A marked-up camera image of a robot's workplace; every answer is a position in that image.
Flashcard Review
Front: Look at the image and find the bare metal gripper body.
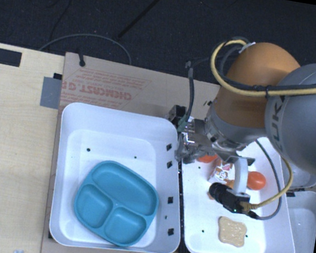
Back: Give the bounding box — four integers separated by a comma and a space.
173, 116, 251, 174

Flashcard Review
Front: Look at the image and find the orange round toy fruit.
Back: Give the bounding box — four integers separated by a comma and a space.
197, 151, 219, 166

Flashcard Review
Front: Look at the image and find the white printed carton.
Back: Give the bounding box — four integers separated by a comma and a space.
206, 157, 239, 188

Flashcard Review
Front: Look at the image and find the orange toy tomato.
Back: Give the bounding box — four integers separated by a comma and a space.
244, 170, 268, 193

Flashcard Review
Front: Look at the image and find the white plastic tray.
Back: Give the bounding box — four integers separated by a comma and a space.
39, 99, 202, 253
164, 122, 315, 253

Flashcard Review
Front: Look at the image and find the blue divided plate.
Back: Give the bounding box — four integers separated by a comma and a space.
67, 155, 165, 252

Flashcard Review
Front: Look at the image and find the tan bread slice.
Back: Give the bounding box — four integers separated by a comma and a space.
214, 215, 250, 249

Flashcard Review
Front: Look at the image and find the brown cardboard board red print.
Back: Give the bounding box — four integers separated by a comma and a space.
30, 51, 316, 253

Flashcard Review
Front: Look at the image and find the black cylinder on white bracket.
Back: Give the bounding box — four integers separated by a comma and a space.
206, 152, 258, 215

